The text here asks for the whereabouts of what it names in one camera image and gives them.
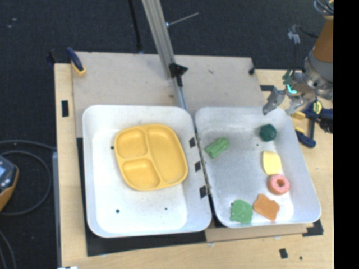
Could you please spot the pale yellow cheese slice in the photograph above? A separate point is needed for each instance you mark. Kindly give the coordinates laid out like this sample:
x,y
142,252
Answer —
x,y
271,163

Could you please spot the orange bread slice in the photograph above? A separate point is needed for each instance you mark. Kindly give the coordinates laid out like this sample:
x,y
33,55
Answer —
x,y
266,207

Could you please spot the green lettuce leaf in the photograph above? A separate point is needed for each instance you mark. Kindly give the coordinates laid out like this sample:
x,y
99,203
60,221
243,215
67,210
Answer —
x,y
241,212

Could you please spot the pale flat board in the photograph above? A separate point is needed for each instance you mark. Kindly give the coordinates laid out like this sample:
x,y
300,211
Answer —
x,y
126,80

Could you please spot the pink doughnut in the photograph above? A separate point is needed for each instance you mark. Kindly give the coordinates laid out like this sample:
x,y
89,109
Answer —
x,y
270,186

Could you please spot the light green toy vegetable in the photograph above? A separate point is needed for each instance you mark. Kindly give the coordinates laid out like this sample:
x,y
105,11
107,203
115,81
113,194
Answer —
x,y
217,148

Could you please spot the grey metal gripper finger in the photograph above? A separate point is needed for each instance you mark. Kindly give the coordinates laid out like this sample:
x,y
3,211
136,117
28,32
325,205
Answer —
x,y
273,99
296,102

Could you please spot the dark green broccoli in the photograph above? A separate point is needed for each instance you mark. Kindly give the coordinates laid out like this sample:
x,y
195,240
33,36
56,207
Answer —
x,y
267,132

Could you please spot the thin rod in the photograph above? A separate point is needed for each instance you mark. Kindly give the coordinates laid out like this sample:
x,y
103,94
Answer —
x,y
202,162

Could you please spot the white plastic tray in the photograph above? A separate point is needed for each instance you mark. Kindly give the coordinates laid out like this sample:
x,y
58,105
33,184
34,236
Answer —
x,y
238,175
140,212

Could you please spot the yellow divided plate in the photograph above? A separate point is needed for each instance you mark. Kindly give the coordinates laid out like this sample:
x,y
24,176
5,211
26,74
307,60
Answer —
x,y
162,153

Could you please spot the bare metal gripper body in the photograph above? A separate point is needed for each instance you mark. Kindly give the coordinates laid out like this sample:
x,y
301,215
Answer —
x,y
315,87

